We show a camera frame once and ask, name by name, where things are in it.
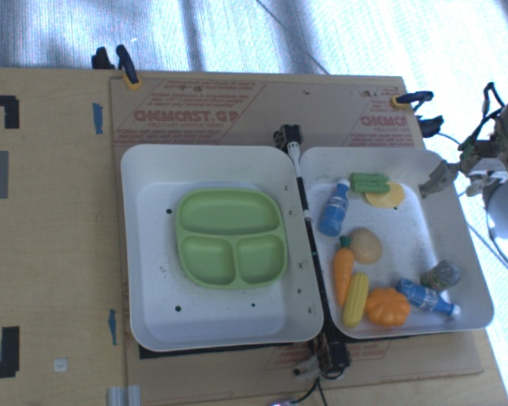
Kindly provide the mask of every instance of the green divided plate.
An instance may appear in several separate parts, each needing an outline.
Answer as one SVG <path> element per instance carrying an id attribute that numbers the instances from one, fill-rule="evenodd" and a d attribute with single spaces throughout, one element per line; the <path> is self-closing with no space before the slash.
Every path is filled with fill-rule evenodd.
<path id="1" fill-rule="evenodd" d="M 262 191 L 197 189 L 176 215 L 180 262 L 208 288 L 266 286 L 284 274 L 288 246 L 280 209 Z"/>

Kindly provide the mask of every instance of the white tray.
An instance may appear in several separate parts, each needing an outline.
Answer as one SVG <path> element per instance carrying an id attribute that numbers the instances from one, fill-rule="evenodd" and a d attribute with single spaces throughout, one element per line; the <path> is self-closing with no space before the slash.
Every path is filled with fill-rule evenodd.
<path id="1" fill-rule="evenodd" d="M 301 342 L 323 310 L 290 159 L 273 147 L 138 145 L 121 161 L 135 339 L 154 351 Z M 192 282 L 176 245 L 174 209 L 193 189 L 264 191 L 280 207 L 288 243 L 284 275 L 261 288 Z"/>
<path id="2" fill-rule="evenodd" d="M 335 325 L 359 339 L 465 331 L 487 326 L 493 305 L 453 186 L 422 199 L 417 186 L 441 158 L 431 151 L 400 148 L 313 148 L 301 169 L 314 221 L 329 304 Z M 371 228 L 383 241 L 382 259 L 356 263 L 371 288 L 394 287 L 401 277 L 421 273 L 447 259 L 461 268 L 461 282 L 443 297 L 459 304 L 455 320 L 412 308 L 404 326 L 382 328 L 364 318 L 346 329 L 334 302 L 331 263 L 338 239 L 317 230 L 323 205 L 337 180 L 352 172 L 384 173 L 403 185 L 397 210 L 374 208 L 350 194 L 343 233 Z M 130 283 L 130 324 L 139 344 L 154 351 L 314 338 L 323 311 L 291 160 L 274 147 L 138 145 L 121 161 Z M 288 243 L 285 274 L 264 288 L 218 290 L 193 283 L 176 248 L 174 208 L 187 192 L 215 186 L 264 191 L 280 207 Z"/>
<path id="3" fill-rule="evenodd" d="M 370 339 L 466 331 L 486 327 L 491 322 L 493 304 L 455 187 L 451 185 L 425 199 L 419 194 L 418 185 L 428 181 L 441 160 L 434 152 L 409 148 L 317 147 L 302 155 L 301 171 L 331 315 L 335 325 L 347 336 Z M 450 319 L 412 306 L 403 326 L 376 326 L 366 316 L 355 328 L 343 325 L 332 278 L 333 257 L 339 242 L 320 233 L 317 225 L 337 180 L 353 172 L 383 173 L 401 184 L 406 192 L 396 209 L 384 209 L 369 205 L 363 195 L 349 191 L 342 233 L 358 227 L 369 228 L 380 237 L 384 247 L 380 261 L 372 265 L 356 262 L 354 271 L 368 275 L 370 289 L 392 288 L 402 277 L 419 283 L 422 273 L 439 261 L 453 261 L 461 270 L 461 280 L 443 292 L 442 297 L 461 307 L 460 317 Z"/>

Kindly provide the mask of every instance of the toy carrot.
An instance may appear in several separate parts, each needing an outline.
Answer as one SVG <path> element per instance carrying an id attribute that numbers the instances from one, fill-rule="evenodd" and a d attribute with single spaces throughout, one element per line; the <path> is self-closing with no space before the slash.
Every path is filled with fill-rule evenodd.
<path id="1" fill-rule="evenodd" d="M 334 285 L 339 305 L 344 305 L 346 302 L 354 267 L 354 253 L 349 248 L 350 242 L 351 239 L 348 236 L 341 236 L 340 248 L 333 258 Z"/>

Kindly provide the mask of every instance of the wooden table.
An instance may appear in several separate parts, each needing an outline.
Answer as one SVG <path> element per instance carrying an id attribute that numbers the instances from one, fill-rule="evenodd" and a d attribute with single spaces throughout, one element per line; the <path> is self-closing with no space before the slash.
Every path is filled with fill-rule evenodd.
<path id="1" fill-rule="evenodd" d="M 104 405 L 109 387 L 127 385 L 108 83 L 116 76 L 0 69 L 0 95 L 20 104 L 19 129 L 4 128 L 0 107 L 0 151 L 9 163 L 8 198 L 0 199 L 0 342 L 3 327 L 20 332 L 19 370 L 0 378 L 0 404 Z M 95 132 L 93 103 L 103 106 L 102 134 Z M 474 338 L 483 373 L 326 389 L 328 404 L 508 404 L 486 332 Z M 314 393 L 303 404 L 322 401 Z"/>

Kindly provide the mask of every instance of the yellow corn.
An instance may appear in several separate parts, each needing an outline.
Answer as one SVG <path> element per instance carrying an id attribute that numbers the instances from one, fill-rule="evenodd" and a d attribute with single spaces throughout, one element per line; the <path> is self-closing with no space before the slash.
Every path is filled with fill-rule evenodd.
<path id="1" fill-rule="evenodd" d="M 345 311 L 342 322 L 347 328 L 357 326 L 362 320 L 365 303 L 369 294 L 369 278 L 363 272 L 352 275 L 350 288 L 346 297 Z"/>

